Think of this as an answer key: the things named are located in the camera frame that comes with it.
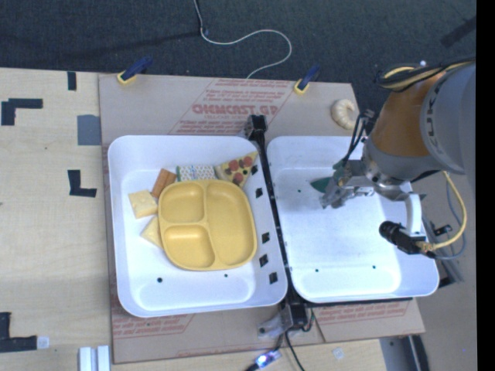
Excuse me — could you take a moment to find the yellow cheese wedge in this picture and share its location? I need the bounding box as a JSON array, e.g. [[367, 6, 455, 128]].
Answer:
[[139, 215, 164, 247]]

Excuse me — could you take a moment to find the orange biscuit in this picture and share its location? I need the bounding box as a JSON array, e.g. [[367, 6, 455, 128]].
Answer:
[[150, 168, 178, 199]]

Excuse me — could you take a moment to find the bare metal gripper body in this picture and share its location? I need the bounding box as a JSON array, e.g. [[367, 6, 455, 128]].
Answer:
[[331, 159, 412, 202]]

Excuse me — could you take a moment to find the white patterned packet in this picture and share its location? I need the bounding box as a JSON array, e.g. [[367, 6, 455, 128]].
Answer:
[[176, 164, 218, 183]]

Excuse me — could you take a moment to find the yellow cheese block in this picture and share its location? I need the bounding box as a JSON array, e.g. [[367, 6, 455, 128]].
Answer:
[[128, 189, 159, 220]]

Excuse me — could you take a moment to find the white plastic tray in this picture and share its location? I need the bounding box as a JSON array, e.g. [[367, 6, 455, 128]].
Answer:
[[266, 134, 441, 305], [107, 134, 289, 318]]

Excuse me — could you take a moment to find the beige toy croissant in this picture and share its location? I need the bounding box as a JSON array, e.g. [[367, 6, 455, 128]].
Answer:
[[329, 98, 359, 131]]

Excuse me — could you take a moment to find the thin black rod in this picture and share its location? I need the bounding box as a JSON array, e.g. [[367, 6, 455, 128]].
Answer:
[[253, 131, 303, 308]]

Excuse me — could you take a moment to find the black cylinder on white bracket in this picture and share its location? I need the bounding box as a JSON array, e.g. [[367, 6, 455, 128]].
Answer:
[[378, 192, 429, 255]]

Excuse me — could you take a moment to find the dark green flat piece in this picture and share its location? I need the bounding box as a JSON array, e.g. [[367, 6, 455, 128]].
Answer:
[[309, 177, 333, 193]]

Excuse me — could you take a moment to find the yellow divided plate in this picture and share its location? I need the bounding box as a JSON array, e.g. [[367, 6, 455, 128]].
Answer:
[[157, 179, 258, 272]]

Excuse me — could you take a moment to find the black block with thin wires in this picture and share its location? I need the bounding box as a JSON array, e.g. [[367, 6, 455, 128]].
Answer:
[[244, 114, 269, 141], [285, 301, 312, 331]]

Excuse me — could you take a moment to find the brown cardboard board red print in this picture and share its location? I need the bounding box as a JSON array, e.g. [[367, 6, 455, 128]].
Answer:
[[97, 73, 427, 365]]

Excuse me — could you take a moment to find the toy pizza slice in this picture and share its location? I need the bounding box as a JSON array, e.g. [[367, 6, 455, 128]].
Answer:
[[213, 150, 260, 189]]

